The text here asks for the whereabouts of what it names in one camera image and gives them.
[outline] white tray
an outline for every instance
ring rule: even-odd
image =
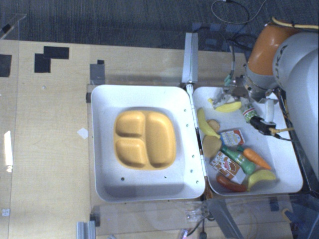
[[[193,199],[205,181],[187,93],[178,87],[96,87],[91,96],[96,191],[108,202]],[[121,165],[113,148],[113,127],[119,113],[153,110],[173,123],[176,159],[163,170],[135,170]]]
[[[256,184],[250,192],[234,193],[231,192],[216,181],[217,171],[208,165],[206,159],[206,168],[211,188],[218,194],[223,196],[245,196],[245,195],[263,195],[263,194],[281,194],[295,193],[300,191],[303,185],[303,178],[291,142],[279,140],[272,136],[265,136],[254,129],[250,124],[246,123],[239,110],[232,113],[221,113],[213,109],[212,104],[208,101],[209,98],[214,99],[217,96],[220,88],[201,87],[194,91],[194,102],[196,109],[203,108],[206,119],[215,119],[220,123],[220,131],[227,129],[241,129],[245,146],[252,148],[260,154],[272,167],[272,171],[276,174],[277,180],[272,183]],[[254,103],[258,115],[264,117],[264,105]],[[285,120],[279,104],[275,105],[274,122],[276,128],[286,128]],[[280,135],[284,138],[290,138],[287,132],[282,132]]]

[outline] gray carpet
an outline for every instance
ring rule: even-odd
[[[215,0],[0,0],[3,27],[15,13],[26,13],[21,40],[183,49],[187,31],[199,31],[200,49],[225,50],[225,38],[237,25],[224,24],[211,12]],[[263,0],[234,0],[252,17]],[[225,20],[243,21],[247,12],[234,3],[217,3]],[[258,36],[271,16],[294,23],[318,24],[319,0],[269,0],[241,33]],[[254,38],[240,40],[252,46]]]

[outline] wooden surface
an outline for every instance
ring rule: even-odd
[[[10,50],[14,44],[6,41],[0,48],[1,54],[6,49],[16,58],[12,75],[0,78],[0,90],[16,96],[6,96],[10,111],[3,108],[3,95],[0,99],[1,118],[11,121],[6,128],[15,131],[13,173],[0,174],[1,208],[11,210],[10,217],[0,219],[0,238],[73,239],[76,223],[87,222],[91,211],[88,139],[77,133],[88,129],[85,96],[90,64],[105,60],[108,83],[176,85],[183,51],[41,42],[20,42],[18,51]],[[45,45],[70,47],[70,57],[52,59],[50,74],[34,73],[34,54],[43,53]],[[236,54],[236,60],[239,75],[245,58]],[[199,79],[221,85],[230,71],[230,61],[229,53],[201,51]],[[16,120],[11,110],[16,110]],[[287,223],[273,225],[274,234],[281,236],[268,238],[292,238]],[[247,225],[241,228],[247,233],[251,229]],[[209,229],[208,238],[223,238],[216,225]],[[259,229],[267,231],[267,224]],[[118,239],[176,237],[177,231],[117,235]]]

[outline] yellow banana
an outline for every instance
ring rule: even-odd
[[[217,134],[215,130],[207,123],[203,108],[199,108],[197,110],[197,118],[198,118],[199,129],[202,130],[202,132],[205,135],[215,136],[218,139],[220,139],[220,135]]]
[[[232,103],[226,103],[222,106],[217,107],[215,110],[222,113],[231,113],[241,108],[241,102],[232,102]]]
[[[276,179],[276,176],[272,171],[264,170],[264,169],[258,170],[254,172],[251,176],[249,176],[247,191],[250,191],[251,187],[253,187],[257,182],[273,181],[275,179]]]

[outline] orange carrot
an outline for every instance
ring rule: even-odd
[[[265,169],[271,170],[270,165],[251,148],[243,149],[242,146],[239,146],[237,150],[242,151],[244,157],[246,157],[249,161],[254,162],[256,165],[259,165]]]

